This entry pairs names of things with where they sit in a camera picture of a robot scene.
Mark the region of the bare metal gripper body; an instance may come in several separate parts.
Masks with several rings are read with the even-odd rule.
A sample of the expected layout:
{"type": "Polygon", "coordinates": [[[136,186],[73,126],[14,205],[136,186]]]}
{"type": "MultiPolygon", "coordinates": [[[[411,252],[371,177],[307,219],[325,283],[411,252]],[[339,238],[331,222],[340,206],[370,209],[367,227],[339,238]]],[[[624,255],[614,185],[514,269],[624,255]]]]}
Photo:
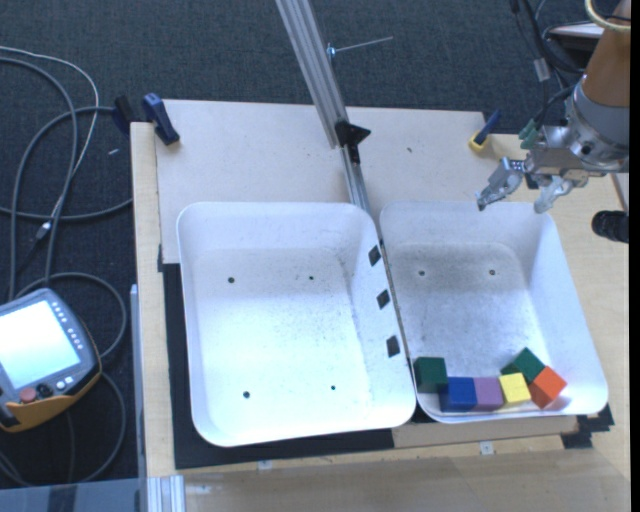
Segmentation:
{"type": "Polygon", "coordinates": [[[582,187],[591,177],[628,171],[629,126],[529,123],[522,129],[522,148],[527,151],[523,171],[528,188],[541,189],[554,177],[582,187]]]}

